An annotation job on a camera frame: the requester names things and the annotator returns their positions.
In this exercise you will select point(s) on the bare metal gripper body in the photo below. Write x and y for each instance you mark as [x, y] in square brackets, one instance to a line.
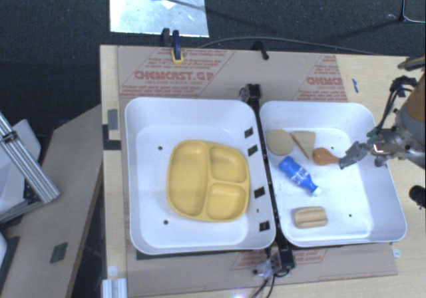
[392, 147]

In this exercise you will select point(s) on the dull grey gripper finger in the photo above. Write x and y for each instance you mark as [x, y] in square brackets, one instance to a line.
[346, 160]
[359, 149]

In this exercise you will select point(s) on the orange chicken drumstick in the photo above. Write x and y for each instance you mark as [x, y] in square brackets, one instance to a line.
[323, 156]

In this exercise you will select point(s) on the white plastic tray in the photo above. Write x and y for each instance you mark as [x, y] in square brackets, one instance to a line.
[196, 117]
[352, 203]

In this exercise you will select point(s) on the beige triangular bread slice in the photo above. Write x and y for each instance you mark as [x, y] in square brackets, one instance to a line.
[306, 142]

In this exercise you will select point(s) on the blue bottle white cap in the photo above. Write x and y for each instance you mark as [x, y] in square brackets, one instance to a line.
[294, 172]

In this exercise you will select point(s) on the tan hot dog bun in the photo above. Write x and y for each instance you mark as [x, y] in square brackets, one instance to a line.
[309, 217]

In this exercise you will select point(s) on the round beige biscuit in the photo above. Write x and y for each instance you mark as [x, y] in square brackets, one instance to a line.
[279, 142]

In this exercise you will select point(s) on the thin black rod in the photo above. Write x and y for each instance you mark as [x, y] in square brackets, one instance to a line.
[269, 177]

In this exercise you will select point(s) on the brown cardboard board red print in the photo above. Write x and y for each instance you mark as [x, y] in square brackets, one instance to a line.
[216, 74]

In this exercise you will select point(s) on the yellow divided plate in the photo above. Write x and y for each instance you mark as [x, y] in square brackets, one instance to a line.
[189, 180]

